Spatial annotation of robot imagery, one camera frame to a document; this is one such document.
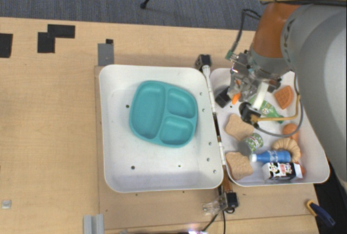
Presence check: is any green packet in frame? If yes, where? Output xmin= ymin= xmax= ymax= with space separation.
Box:
xmin=248 ymin=93 xmax=285 ymax=124

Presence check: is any teal divided plate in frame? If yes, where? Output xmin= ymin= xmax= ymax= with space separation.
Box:
xmin=128 ymin=80 xmax=199 ymax=149

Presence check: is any orange waffle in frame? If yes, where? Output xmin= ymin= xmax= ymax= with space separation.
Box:
xmin=274 ymin=86 xmax=294 ymax=110

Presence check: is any thin black and white rod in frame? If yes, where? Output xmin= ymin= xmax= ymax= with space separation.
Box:
xmin=202 ymin=64 xmax=227 ymax=166

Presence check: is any blue and white bottle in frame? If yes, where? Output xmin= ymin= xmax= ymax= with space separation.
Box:
xmin=249 ymin=149 xmax=292 ymax=165

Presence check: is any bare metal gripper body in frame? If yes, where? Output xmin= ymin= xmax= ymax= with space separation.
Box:
xmin=229 ymin=50 xmax=282 ymax=98

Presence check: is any black box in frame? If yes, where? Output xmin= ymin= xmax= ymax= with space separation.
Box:
xmin=215 ymin=86 xmax=232 ymax=109

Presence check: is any green can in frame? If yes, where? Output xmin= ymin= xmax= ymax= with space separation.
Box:
xmin=237 ymin=132 xmax=265 ymax=158

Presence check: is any orange egg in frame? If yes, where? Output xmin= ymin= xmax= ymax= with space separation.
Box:
xmin=282 ymin=123 xmax=300 ymax=142

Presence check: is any black cylinder on white bracket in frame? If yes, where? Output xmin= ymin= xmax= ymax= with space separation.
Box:
xmin=239 ymin=82 xmax=269 ymax=123

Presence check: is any white plastic tray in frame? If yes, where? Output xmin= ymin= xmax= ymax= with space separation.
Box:
xmin=98 ymin=64 xmax=224 ymax=194
xmin=209 ymin=67 xmax=331 ymax=187

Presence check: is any tan bread slice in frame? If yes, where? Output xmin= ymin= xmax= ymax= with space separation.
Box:
xmin=225 ymin=151 xmax=254 ymax=181
xmin=224 ymin=113 xmax=255 ymax=142

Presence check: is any cow print milk carton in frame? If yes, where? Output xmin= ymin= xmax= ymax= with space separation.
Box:
xmin=261 ymin=161 xmax=306 ymax=183

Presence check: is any tan croissant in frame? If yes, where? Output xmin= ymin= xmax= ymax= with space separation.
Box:
xmin=271 ymin=137 xmax=302 ymax=161

